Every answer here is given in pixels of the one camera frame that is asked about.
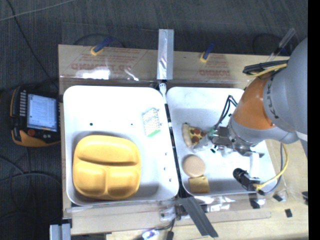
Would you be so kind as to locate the round brown biscuit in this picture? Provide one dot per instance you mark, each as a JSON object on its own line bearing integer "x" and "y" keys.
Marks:
{"x": 193, "y": 166}

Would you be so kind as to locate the yellow cheese slice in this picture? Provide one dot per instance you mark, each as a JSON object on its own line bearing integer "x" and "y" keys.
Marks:
{"x": 199, "y": 184}

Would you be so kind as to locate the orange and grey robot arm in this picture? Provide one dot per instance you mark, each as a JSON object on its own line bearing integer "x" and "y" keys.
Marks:
{"x": 252, "y": 114}

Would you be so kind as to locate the brown cardboard board red print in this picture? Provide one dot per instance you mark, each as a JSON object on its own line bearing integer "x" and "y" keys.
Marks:
{"x": 140, "y": 61}

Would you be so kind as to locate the black cylinder on white bracket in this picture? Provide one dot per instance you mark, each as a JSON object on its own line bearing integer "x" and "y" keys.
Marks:
{"x": 246, "y": 179}

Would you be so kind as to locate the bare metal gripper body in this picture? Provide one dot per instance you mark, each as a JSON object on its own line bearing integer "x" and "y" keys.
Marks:
{"x": 225, "y": 139}

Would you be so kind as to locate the white plastic tray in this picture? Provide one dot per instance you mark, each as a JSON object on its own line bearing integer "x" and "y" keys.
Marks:
{"x": 110, "y": 109}
{"x": 200, "y": 104}

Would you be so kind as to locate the yellow divided plate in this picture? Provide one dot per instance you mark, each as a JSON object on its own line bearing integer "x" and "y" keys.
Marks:
{"x": 105, "y": 169}

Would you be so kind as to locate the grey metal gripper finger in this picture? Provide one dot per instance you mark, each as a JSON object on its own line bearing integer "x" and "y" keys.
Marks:
{"x": 201, "y": 144}

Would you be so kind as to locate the green and white packet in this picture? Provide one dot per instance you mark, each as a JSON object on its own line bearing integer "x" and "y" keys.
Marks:
{"x": 151, "y": 122}

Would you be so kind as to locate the toy pizza slice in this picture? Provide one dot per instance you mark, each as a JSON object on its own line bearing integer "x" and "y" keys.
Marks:
{"x": 191, "y": 134}

